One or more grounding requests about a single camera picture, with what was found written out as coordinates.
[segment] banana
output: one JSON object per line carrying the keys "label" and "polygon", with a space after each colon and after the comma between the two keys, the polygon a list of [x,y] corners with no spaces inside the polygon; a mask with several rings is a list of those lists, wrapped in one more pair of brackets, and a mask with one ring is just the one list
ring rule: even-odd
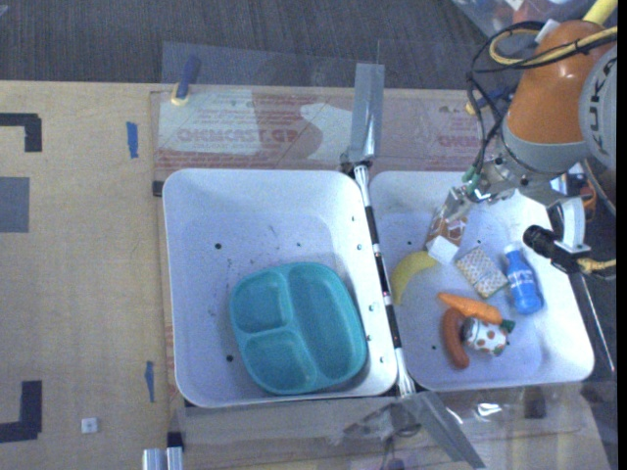
{"label": "banana", "polygon": [[390,277],[394,304],[399,305],[401,303],[401,298],[403,297],[403,292],[405,291],[408,282],[410,282],[411,278],[418,271],[435,266],[437,262],[438,261],[429,256],[426,251],[411,253],[401,259],[399,264],[397,264],[394,268],[392,276]]}

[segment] bottle cap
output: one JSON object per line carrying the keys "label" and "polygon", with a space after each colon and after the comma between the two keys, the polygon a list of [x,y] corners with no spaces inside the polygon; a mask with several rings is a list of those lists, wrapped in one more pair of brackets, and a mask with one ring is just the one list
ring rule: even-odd
{"label": "bottle cap", "polygon": [[508,246],[504,248],[504,253],[509,254],[509,253],[513,253],[514,251],[520,251],[521,249],[522,249],[522,245],[520,244],[520,242],[512,242],[511,244],[509,244]]}

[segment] sausage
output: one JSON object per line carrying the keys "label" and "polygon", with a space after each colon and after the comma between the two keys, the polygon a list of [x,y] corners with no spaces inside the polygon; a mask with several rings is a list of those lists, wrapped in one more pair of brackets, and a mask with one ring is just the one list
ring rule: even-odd
{"label": "sausage", "polygon": [[451,362],[457,369],[465,369],[470,359],[461,343],[461,325],[465,317],[455,308],[448,308],[442,316],[442,337]]}

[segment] dark floor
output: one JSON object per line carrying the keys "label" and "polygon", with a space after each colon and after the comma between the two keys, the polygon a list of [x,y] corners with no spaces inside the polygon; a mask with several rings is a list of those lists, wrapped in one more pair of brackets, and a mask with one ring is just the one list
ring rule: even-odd
{"label": "dark floor", "polygon": [[[206,82],[245,82],[224,66],[230,50],[240,65],[274,62],[252,83],[350,86],[355,62],[379,61],[388,87],[462,89],[484,40],[451,0],[0,0],[0,79],[174,82],[194,52]],[[615,256],[615,216],[602,210],[587,241]],[[590,293],[615,361],[615,281]],[[606,379],[601,361],[593,379]],[[614,433],[615,398],[591,402]]]}

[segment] small white cube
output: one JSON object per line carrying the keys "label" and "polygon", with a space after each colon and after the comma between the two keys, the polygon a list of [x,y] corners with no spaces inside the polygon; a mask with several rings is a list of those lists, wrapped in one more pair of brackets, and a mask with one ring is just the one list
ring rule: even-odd
{"label": "small white cube", "polygon": [[95,434],[98,432],[98,418],[83,418],[80,420],[80,432],[83,434]]}

